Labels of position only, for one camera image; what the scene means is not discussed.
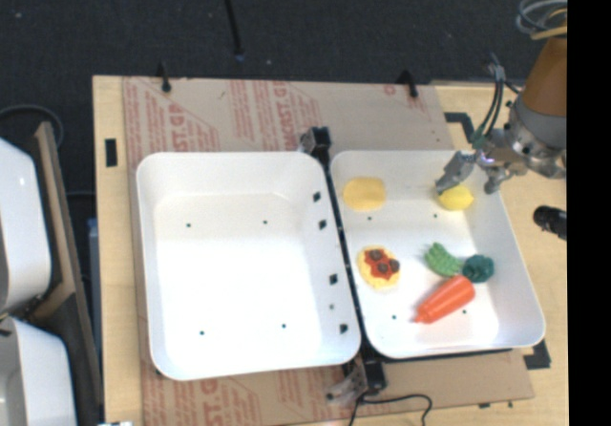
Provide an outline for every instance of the empty white tray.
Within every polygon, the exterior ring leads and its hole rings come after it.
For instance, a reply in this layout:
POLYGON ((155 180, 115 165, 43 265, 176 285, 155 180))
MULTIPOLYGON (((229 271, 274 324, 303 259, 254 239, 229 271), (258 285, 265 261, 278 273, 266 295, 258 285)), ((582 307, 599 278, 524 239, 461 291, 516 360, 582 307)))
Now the empty white tray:
POLYGON ((464 211, 439 205, 434 181, 453 151, 353 151, 340 153, 331 173, 348 243, 350 263, 371 345, 396 359, 535 345, 543 336, 543 314, 518 249, 500 194, 486 195, 486 176, 475 168, 464 182, 474 203, 464 211), (353 178, 384 182, 387 200, 377 210, 357 212, 342 198, 353 178), (466 259, 476 253, 495 261, 495 275, 475 285, 463 310, 432 324, 414 323, 416 307, 443 280, 424 254, 434 242, 466 259), (357 255, 382 245, 401 263, 397 286, 375 290, 361 277, 357 255))
POLYGON ((0 314, 47 290, 51 254, 30 155, 0 138, 0 314))
POLYGON ((31 324, 0 323, 0 424, 76 426, 73 384, 64 343, 31 324))
POLYGON ((150 351, 177 380, 336 365, 361 334, 325 174, 298 152, 137 170, 150 351))

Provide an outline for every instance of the black floor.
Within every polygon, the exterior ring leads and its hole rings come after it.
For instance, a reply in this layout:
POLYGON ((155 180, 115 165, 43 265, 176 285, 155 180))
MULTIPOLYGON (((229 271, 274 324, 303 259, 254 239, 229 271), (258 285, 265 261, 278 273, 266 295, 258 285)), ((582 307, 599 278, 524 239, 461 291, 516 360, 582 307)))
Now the black floor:
MULTIPOLYGON (((520 0, 232 0, 245 49, 223 0, 0 0, 0 109, 34 104, 65 127, 68 191, 94 191, 93 75, 262 77, 392 82, 486 77, 494 52, 514 80, 540 50, 515 26, 520 0)), ((15 143, 42 118, 0 118, 15 143)), ((93 199, 71 197, 79 251, 93 199)))

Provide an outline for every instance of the wooden table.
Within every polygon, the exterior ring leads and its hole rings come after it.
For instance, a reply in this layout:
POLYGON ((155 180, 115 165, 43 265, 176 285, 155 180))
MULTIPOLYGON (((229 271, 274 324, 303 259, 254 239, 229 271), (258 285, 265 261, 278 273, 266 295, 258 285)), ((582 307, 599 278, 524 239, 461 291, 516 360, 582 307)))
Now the wooden table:
MULTIPOLYGON (((488 84, 435 84, 444 112, 466 113, 477 124, 493 94, 488 84)), ((120 76, 94 77, 95 162, 102 308, 102 352, 106 420, 142 424, 137 344, 137 311, 133 269, 132 229, 128 204, 126 153, 117 150, 116 166, 107 168, 105 139, 125 145, 120 76)), ((456 148, 467 143, 458 124, 449 124, 456 148)), ((502 426, 568 424, 567 248, 566 242, 544 233, 533 223, 540 205, 566 208, 565 181, 549 181, 529 173, 502 184, 501 193, 516 238, 535 285, 546 319, 545 343, 552 358, 549 369, 531 371, 535 398, 435 409, 429 426, 486 424, 502 426)), ((399 426, 419 424, 419 413, 359 418, 357 424, 399 426)), ((341 425, 346 421, 320 424, 341 425)))

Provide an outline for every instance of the orange carrot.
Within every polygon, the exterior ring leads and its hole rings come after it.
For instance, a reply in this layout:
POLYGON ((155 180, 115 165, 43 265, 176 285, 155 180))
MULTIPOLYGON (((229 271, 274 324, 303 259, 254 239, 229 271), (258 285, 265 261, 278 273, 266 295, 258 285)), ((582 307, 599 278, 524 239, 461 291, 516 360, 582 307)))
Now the orange carrot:
POLYGON ((475 298, 475 288, 467 277, 455 275, 439 287, 419 307, 414 319, 417 323, 430 324, 460 309, 475 298))

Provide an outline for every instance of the toy food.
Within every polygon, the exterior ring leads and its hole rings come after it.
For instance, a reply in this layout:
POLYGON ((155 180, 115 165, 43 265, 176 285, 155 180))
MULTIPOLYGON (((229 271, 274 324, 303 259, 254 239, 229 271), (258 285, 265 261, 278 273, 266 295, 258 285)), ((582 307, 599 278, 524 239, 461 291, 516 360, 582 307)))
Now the toy food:
POLYGON ((361 276, 374 288, 388 288, 399 280, 401 265, 394 255, 381 246, 370 246, 358 254, 361 276))
POLYGON ((417 310, 416 323, 430 324, 460 309, 475 298, 474 285, 464 275, 444 282, 417 310))
POLYGON ((424 255, 424 259, 432 271, 444 277, 454 276, 463 266, 462 262, 440 243, 433 243, 431 249, 424 255))
POLYGON ((374 210, 384 205, 386 188, 379 178, 354 178, 346 183, 342 195, 353 210, 374 210))
POLYGON ((441 193, 438 200, 448 210, 464 210, 474 202, 474 196, 465 185, 457 185, 441 193))
POLYGON ((495 273, 495 262, 492 258, 475 254, 468 258, 462 267, 462 274, 474 284, 486 282, 495 273))

